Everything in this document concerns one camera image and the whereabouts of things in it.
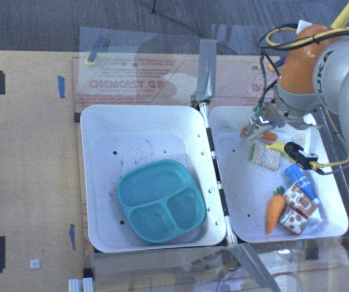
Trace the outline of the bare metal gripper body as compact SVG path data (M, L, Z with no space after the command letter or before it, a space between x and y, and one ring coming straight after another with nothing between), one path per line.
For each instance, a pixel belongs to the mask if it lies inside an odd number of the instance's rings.
M266 103L258 102L252 108L248 126L268 125L269 130L272 130L288 124L296 130L305 130L314 125L305 121L307 114L309 114L307 111L291 108L280 100L272 99Z

